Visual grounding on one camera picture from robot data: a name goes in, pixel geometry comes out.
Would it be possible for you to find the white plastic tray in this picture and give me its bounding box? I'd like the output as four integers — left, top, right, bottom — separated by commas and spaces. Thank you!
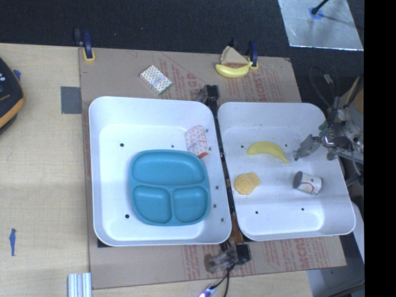
217, 101, 357, 242
88, 96, 233, 248

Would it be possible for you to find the yellow banana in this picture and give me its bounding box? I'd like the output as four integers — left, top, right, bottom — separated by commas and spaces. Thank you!
246, 140, 291, 165
215, 61, 253, 79

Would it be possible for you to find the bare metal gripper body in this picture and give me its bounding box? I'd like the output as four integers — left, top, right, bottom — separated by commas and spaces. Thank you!
322, 125, 365, 164

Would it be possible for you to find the white and green patterned packet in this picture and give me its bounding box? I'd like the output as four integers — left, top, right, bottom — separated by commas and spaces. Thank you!
139, 64, 173, 97

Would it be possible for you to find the thin black rod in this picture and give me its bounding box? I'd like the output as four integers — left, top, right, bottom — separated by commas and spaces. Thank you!
209, 97, 239, 244

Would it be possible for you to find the orange and white carton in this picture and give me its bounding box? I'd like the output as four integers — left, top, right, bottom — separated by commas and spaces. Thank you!
184, 124, 210, 160

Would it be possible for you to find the blue divided plate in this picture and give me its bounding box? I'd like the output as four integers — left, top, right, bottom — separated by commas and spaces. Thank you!
129, 149, 212, 227

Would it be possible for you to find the beige bread slice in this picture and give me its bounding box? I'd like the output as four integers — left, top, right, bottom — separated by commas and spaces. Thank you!
220, 45, 249, 66

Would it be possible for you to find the brown cardboard board red print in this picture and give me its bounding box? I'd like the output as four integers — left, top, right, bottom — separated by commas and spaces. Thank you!
78, 47, 348, 290

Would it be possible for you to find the black block with thin wires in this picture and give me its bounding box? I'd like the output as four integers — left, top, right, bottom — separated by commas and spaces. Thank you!
196, 84, 220, 103
204, 242, 251, 272

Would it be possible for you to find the white can with orange print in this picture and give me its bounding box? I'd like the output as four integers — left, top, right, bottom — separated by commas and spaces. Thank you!
293, 170, 323, 196

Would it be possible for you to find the yellow round biscuit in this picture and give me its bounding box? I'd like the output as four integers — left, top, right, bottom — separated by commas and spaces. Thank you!
233, 171, 262, 196

